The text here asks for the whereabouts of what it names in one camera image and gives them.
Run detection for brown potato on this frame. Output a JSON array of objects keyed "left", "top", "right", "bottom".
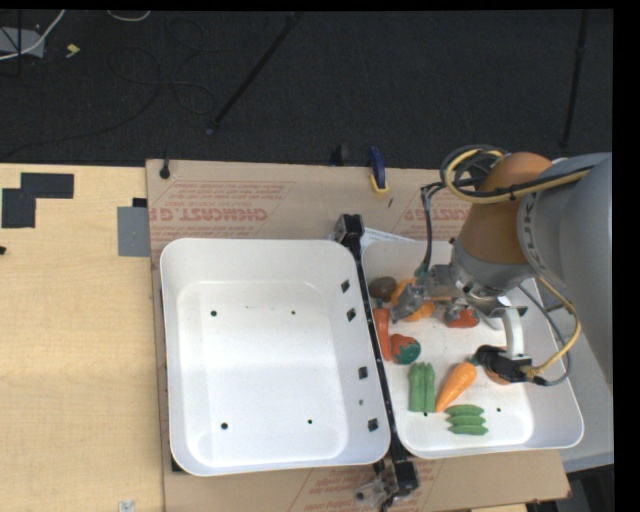
[{"left": 368, "top": 275, "right": 399, "bottom": 303}]

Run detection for red strawberry with green leaves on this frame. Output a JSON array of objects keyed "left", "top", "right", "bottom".
[{"left": 389, "top": 333, "right": 423, "bottom": 367}]

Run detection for orange carrot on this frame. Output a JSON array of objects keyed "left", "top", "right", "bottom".
[{"left": 434, "top": 360, "right": 479, "bottom": 414}]

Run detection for orange bell pepper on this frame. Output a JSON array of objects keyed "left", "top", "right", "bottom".
[{"left": 389, "top": 277, "right": 436, "bottom": 323}]

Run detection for white paper label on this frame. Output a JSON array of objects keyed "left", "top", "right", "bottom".
[{"left": 363, "top": 226, "right": 417, "bottom": 247}]

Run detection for black cylinder on white bracket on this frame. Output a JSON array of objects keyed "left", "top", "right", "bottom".
[{"left": 474, "top": 304, "right": 534, "bottom": 385}]

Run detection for green asparagus bundle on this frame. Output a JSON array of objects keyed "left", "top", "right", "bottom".
[{"left": 406, "top": 361, "right": 438, "bottom": 414}]

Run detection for thin black rod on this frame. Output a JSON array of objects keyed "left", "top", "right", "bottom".
[{"left": 348, "top": 233, "right": 412, "bottom": 467}]

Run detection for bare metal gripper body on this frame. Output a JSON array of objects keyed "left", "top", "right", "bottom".
[{"left": 422, "top": 264, "right": 502, "bottom": 314}]

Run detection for green pea pods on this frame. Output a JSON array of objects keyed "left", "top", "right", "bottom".
[{"left": 444, "top": 403, "right": 490, "bottom": 437}]

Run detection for brown cardboard board red print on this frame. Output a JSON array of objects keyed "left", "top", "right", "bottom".
[{"left": 144, "top": 158, "right": 573, "bottom": 512}]

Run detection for white plastic tray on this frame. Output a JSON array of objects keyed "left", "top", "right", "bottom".
[
  {"left": 360, "top": 239, "right": 586, "bottom": 461},
  {"left": 159, "top": 237, "right": 392, "bottom": 478}
]

